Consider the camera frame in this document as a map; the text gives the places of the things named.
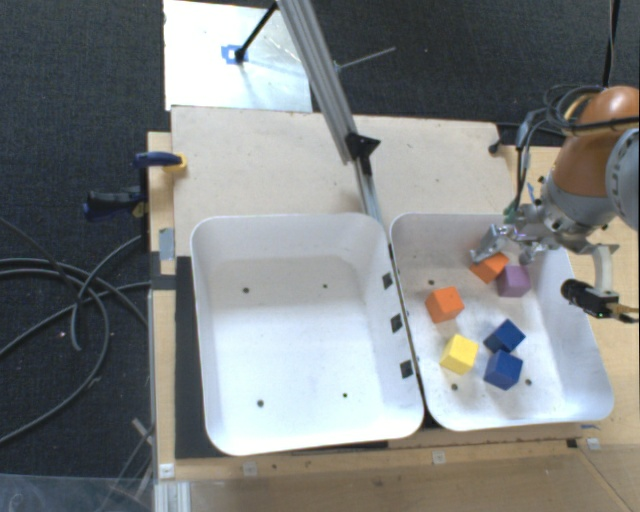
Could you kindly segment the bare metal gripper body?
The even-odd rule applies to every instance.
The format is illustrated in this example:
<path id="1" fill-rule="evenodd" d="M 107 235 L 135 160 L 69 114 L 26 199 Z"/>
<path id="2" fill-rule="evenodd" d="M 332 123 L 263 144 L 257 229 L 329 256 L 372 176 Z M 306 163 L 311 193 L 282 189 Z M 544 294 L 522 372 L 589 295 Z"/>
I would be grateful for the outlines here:
<path id="1" fill-rule="evenodd" d="M 525 246 L 586 251 L 588 237 L 598 228 L 582 224 L 551 203 L 522 204 L 505 211 L 504 222 L 512 225 L 511 238 Z"/>

